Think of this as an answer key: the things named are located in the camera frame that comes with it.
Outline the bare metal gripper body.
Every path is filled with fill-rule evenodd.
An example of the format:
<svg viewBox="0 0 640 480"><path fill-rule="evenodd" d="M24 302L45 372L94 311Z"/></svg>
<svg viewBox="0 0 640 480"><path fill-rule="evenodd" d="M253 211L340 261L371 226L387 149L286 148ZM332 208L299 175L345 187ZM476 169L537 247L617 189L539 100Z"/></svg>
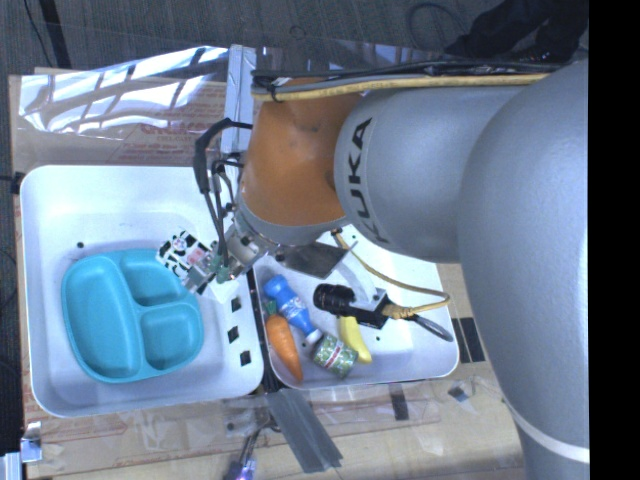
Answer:
<svg viewBox="0 0 640 480"><path fill-rule="evenodd" d="M212 244L208 270L212 279L224 284L246 274L262 257L274 251L274 243L243 224L227 230L216 226L218 240Z"/></svg>

